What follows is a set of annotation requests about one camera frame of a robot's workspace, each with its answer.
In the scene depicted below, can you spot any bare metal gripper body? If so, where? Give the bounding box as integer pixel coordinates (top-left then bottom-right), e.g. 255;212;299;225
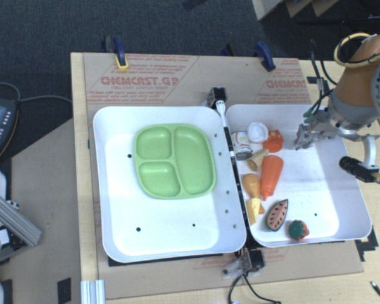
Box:
300;110;370;143

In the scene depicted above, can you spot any orange cup with star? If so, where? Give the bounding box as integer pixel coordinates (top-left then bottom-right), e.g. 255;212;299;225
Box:
262;129;285;154

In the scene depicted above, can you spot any white plastic tray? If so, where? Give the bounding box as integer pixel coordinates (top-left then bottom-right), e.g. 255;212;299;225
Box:
92;106;248;263
224;103;373;248

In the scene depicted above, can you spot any tan toy ice cream cone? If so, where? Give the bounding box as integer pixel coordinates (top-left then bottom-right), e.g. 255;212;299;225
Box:
246;148;270;172

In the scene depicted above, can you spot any orange toy bottle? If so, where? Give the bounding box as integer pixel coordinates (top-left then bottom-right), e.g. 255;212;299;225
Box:
259;154;285;201

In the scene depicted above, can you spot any small white printed can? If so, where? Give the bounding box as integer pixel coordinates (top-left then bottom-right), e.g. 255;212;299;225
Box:
231;130;254;162

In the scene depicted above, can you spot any orange toy chicken drumstick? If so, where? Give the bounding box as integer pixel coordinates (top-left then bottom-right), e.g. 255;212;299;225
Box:
242;173;262;200

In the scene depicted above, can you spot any thin black and white rod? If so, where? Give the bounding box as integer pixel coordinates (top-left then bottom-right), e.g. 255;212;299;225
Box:
215;100;251;250

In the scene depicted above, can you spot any toy watermelon slice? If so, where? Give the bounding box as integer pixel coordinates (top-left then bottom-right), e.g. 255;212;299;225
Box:
265;198;289;233

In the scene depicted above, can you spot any yellow toy cheese wedge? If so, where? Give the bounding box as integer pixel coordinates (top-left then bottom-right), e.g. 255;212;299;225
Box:
245;197;266;226

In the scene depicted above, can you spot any red toy strawberry green top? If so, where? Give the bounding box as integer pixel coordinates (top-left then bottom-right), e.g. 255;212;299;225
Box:
288;219;310;242

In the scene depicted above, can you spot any green divided plate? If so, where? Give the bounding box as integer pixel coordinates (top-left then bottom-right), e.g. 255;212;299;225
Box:
133;122;217;200

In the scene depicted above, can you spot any brown cardboard board red print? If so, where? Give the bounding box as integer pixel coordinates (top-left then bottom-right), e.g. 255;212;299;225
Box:
82;53;365;300

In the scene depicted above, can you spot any black cylinder on white bracket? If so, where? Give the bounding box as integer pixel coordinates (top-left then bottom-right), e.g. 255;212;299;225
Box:
339;134;380;183

